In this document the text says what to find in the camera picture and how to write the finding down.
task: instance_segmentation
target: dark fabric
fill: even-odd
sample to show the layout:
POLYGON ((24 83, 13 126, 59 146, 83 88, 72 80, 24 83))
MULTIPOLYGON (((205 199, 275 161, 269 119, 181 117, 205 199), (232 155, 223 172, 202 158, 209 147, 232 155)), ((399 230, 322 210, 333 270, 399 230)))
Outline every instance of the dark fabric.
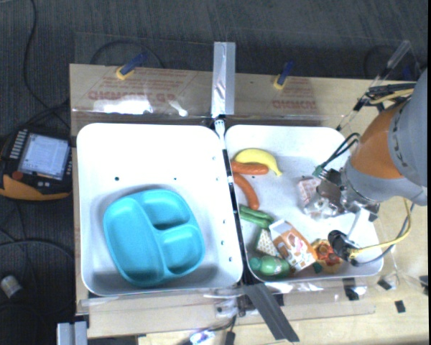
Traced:
MULTIPOLYGON (((238 72, 275 74, 293 59, 294 75, 373 78, 409 40, 407 64, 393 79, 415 79, 427 64, 427 27, 428 0, 7 2, 0 4, 0 137, 68 98, 70 63, 117 65, 140 46, 151 66, 211 70, 213 42, 232 41, 238 72)), ((67 104, 58 116, 46 125, 66 132, 67 104)), ((0 196, 0 229, 73 252, 72 198, 38 204, 0 196)), ((10 241, 0 233, 0 244, 10 241)), ((0 344, 55 344, 56 323, 73 319, 73 261, 50 245, 26 247, 0 248, 0 279, 15 275, 29 296, 12 306, 0 289, 0 344)))

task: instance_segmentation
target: toy sausage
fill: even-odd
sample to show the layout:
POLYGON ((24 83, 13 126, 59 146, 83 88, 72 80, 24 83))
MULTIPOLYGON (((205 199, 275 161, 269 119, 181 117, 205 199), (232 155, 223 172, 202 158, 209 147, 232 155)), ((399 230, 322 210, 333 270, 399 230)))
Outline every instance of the toy sausage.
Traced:
POLYGON ((231 161, 231 169, 234 173, 246 175, 265 175, 269 170, 264 164, 244 164, 237 161, 231 161))
POLYGON ((237 172, 233 173, 233 181, 246 196, 249 208, 258 210, 260 207, 259 198, 257 197, 257 194, 252 188, 251 184, 249 184, 249 181, 247 181, 241 174, 238 174, 237 172))

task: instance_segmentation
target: blue plate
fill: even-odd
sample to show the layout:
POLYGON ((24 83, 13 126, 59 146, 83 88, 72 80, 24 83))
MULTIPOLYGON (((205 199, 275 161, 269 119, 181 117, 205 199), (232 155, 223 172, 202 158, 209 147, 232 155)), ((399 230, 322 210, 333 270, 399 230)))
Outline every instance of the blue plate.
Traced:
POLYGON ((203 261, 203 235, 190 207, 171 190, 145 190, 104 213, 107 246, 121 275, 141 288, 161 285, 203 261))

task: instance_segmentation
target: display screen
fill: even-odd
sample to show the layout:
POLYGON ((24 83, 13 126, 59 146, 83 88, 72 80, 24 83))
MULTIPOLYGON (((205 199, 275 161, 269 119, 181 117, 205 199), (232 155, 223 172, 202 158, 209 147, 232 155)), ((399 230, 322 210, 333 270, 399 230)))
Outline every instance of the display screen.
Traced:
POLYGON ((62 180, 69 151, 68 141, 30 133, 18 170, 62 180))

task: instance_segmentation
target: green bottle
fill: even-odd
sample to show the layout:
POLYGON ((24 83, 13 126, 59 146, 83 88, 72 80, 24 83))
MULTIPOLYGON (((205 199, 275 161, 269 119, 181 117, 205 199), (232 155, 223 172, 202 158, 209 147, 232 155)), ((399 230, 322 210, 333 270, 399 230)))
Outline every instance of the green bottle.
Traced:
POLYGON ((285 259, 273 256, 252 257, 249 260, 249 266, 254 271, 259 271, 265 276, 285 276, 290 271, 289 263, 285 259))

